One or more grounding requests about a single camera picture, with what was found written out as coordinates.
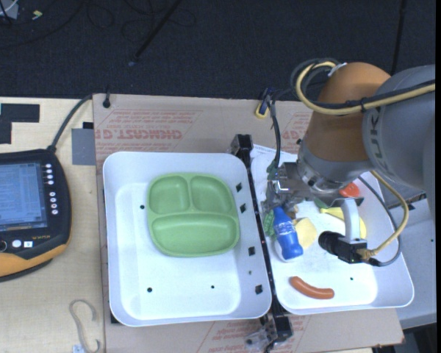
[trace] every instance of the blue plastic bottle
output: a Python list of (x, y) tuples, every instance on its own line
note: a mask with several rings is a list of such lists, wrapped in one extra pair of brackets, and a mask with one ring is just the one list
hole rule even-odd
[(282, 249), (282, 257), (285, 260), (294, 259), (304, 253), (295, 230), (293, 220), (281, 207), (273, 208), (273, 228), (276, 239)]

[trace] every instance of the green divided tray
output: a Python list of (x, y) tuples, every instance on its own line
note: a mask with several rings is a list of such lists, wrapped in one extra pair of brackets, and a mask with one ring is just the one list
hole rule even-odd
[(155, 246), (176, 257), (202, 257), (232, 249), (240, 236), (237, 208), (220, 178), (172, 173), (153, 179), (147, 193), (148, 228)]

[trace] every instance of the dark background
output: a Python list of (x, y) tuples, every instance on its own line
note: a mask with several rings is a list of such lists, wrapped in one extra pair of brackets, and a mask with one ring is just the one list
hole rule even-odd
[[(0, 96), (255, 99), (315, 57), (391, 73), (435, 63), (436, 0), (20, 0), (0, 17)], [(32, 20), (33, 12), (42, 16)]]

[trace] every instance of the toy sausage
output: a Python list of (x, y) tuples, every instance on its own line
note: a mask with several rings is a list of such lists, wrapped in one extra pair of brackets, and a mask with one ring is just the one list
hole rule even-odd
[(335, 292), (331, 288), (316, 288), (307, 284), (302, 278), (294, 276), (289, 278), (290, 284), (298, 292), (304, 294), (305, 296), (316, 298), (316, 299), (331, 299), (334, 297)]

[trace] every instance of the yellow cable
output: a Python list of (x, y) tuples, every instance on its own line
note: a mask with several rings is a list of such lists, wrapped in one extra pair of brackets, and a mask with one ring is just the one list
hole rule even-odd
[(404, 230), (406, 223), (409, 220), (409, 207), (406, 204), (404, 198), (390, 186), (389, 183), (387, 183), (377, 172), (374, 170), (371, 171), (371, 174), (374, 175), (378, 181), (380, 181), (382, 184), (384, 184), (387, 189), (394, 194), (394, 196), (399, 200), (401, 203), (402, 208), (404, 209), (404, 216), (402, 218), (402, 222), (400, 223), (399, 227), (394, 231), (394, 233), (391, 234), (391, 236), (388, 237), (379, 247), (376, 249), (357, 249), (356, 253), (361, 255), (363, 260), (368, 260), (370, 257), (377, 255), (382, 249), (387, 247), (390, 242), (392, 242), (394, 239), (396, 239)]
[[(316, 104), (314, 104), (313, 102), (311, 102), (303, 93), (302, 93), (302, 89), (301, 89), (301, 85), (302, 82), (304, 80), (304, 77), (312, 70), (318, 67), (335, 67), (337, 64), (331, 62), (331, 61), (326, 61), (323, 63), (319, 63), (319, 64), (311, 64), (308, 65), (298, 76), (297, 81), (295, 83), (295, 91), (299, 97), (299, 100), (302, 101), (308, 108), (310, 108), (311, 110), (317, 111), (318, 113), (322, 113), (322, 114), (327, 114), (327, 115), (347, 115), (347, 114), (352, 114), (352, 113), (360, 113), (362, 111), (362, 107), (361, 106), (353, 106), (353, 107), (344, 107), (341, 109), (329, 109), (329, 108), (325, 108), (325, 107), (320, 107), (317, 106)], [(384, 106), (387, 104), (392, 104), (392, 103), (396, 103), (396, 102), (400, 102), (403, 101), (405, 99), (410, 99), (416, 96), (421, 96), (423, 94), (426, 93), (430, 93), (432, 91), (435, 91), (435, 84), (430, 84), (427, 86), (423, 86), (421, 88), (418, 89), (414, 89), (405, 93), (401, 93), (398, 94), (397, 96), (391, 96), (391, 97), (387, 97), (387, 98), (383, 98), (383, 99), (379, 99), (377, 101), (373, 101), (373, 102), (369, 102), (365, 104), (365, 108), (366, 110), (374, 108), (374, 107), (379, 107), (379, 106)]]

